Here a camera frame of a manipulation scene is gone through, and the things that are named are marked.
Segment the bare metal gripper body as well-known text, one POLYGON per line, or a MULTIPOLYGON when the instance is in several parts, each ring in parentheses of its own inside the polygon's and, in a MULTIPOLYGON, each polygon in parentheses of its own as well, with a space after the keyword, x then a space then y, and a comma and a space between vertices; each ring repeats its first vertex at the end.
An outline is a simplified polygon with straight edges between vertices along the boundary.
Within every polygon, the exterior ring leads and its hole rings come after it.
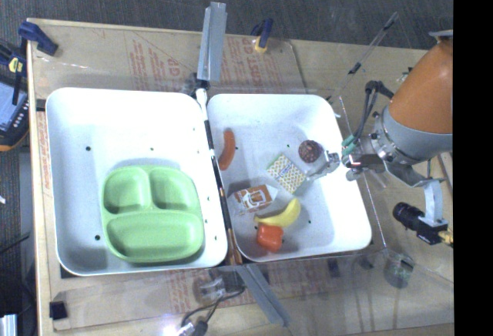
POLYGON ((388 166, 397 162, 400 155, 383 119, 375 119, 369 133, 364 133, 361 123, 341 144, 341 162, 348 168, 348 180, 355 180, 364 172, 387 172, 388 166))

